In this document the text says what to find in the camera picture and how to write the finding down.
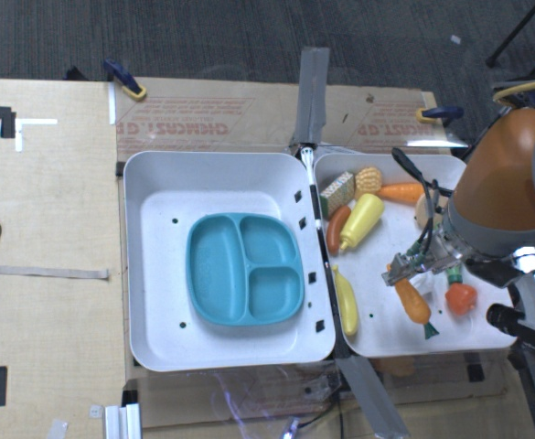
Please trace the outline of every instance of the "teal plate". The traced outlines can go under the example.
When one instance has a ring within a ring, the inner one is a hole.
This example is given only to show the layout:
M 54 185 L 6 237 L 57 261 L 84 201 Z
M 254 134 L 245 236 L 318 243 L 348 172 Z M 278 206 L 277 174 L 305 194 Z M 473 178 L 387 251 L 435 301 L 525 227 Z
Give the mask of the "teal plate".
M 274 324 L 304 300 L 297 243 L 273 217 L 219 213 L 199 219 L 187 237 L 186 260 L 190 300 L 209 322 Z

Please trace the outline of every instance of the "brown sausage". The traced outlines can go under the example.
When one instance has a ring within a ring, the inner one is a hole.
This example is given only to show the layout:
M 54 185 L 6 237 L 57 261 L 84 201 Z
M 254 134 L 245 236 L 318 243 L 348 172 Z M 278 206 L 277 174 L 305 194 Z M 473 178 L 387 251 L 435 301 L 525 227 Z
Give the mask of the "brown sausage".
M 336 255 L 340 248 L 340 231 L 348 220 L 352 210 L 348 205 L 343 205 L 337 209 L 328 222 L 326 229 L 326 246 L 330 255 Z

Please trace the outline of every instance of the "blue clamp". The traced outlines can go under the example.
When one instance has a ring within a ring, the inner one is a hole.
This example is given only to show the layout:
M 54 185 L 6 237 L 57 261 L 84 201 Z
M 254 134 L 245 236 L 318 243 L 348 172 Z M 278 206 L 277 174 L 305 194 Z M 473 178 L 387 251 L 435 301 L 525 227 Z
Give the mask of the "blue clamp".
M 147 90 L 121 64 L 112 59 L 105 59 L 102 66 L 123 84 L 123 91 L 135 101 L 141 101 Z
M 460 119 L 465 110 L 458 106 L 442 106 L 433 109 L 420 108 L 415 113 L 415 118 L 421 123 L 435 123 L 438 119 L 446 119 L 448 122 Z

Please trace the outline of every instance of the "yellow corn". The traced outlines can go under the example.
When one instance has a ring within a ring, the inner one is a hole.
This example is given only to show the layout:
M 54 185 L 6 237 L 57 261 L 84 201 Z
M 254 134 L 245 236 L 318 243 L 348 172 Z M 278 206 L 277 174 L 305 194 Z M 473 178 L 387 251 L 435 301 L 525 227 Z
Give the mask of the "yellow corn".
M 355 175 L 355 200 L 364 194 L 375 194 L 382 186 L 382 174 L 375 166 L 365 167 Z

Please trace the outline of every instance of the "toy tomato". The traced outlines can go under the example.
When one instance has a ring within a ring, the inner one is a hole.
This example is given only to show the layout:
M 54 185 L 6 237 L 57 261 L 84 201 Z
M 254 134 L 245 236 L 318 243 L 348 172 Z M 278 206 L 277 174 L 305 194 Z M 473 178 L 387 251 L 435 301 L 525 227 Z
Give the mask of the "toy tomato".
M 476 306 L 476 289 L 469 284 L 452 283 L 445 296 L 448 307 L 457 316 L 463 316 Z

